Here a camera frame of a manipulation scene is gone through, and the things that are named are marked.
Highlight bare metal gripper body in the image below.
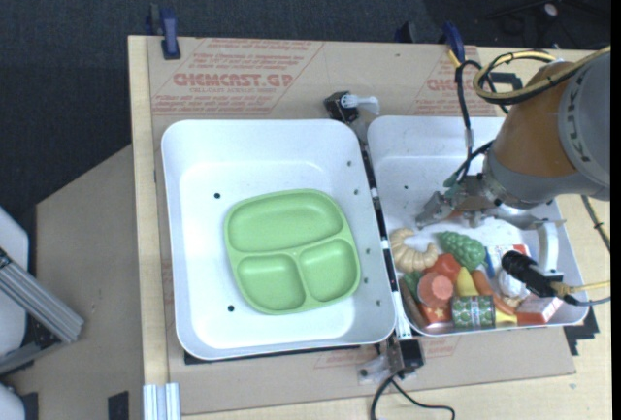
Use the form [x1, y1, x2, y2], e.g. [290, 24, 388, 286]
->
[452, 175, 533, 221]

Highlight green grapes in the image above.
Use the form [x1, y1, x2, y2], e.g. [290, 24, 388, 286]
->
[436, 230, 488, 272]

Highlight white carton red blue print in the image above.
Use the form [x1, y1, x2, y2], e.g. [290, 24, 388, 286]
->
[483, 242, 533, 277]

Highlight red tomato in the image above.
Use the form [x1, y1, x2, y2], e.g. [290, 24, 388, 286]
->
[431, 252, 463, 282]

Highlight tan croissant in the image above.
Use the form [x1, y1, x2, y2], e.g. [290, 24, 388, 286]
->
[389, 227, 440, 274]

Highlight thin black and white rod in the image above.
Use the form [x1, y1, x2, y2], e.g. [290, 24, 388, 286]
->
[346, 93, 407, 339]

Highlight white plastic tray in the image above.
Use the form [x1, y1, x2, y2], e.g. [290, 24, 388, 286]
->
[367, 114, 591, 339]
[160, 118, 399, 361]

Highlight orange carrot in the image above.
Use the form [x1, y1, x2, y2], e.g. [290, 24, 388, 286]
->
[471, 268, 497, 298]

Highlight yellow toy fruit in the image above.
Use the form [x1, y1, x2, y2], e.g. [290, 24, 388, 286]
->
[454, 266, 481, 298]

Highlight white crumpled packet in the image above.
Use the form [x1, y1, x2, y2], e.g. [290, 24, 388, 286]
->
[496, 269, 531, 302]

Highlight dark green toy vegetable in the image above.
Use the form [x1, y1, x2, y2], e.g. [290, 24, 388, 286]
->
[402, 270, 424, 299]

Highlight pink round slice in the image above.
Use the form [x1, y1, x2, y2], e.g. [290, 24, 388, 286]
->
[416, 272, 456, 306]

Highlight green patterned can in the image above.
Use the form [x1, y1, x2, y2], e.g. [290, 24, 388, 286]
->
[450, 294, 497, 330]

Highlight brown sausage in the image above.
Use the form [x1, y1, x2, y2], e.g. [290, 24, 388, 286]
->
[398, 280, 424, 328]

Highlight red box with yellow star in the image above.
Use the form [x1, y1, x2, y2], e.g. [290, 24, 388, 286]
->
[418, 301, 453, 325]

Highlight orange packet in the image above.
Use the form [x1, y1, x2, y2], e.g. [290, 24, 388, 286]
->
[514, 295, 565, 327]

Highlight green divided plate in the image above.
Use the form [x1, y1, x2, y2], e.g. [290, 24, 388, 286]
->
[222, 188, 363, 316]

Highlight brown cardboard board red print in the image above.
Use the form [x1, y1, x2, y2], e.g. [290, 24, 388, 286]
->
[145, 37, 578, 414]

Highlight black block with thin wires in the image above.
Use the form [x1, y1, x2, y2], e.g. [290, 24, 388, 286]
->
[396, 339, 426, 374]
[323, 91, 361, 124]

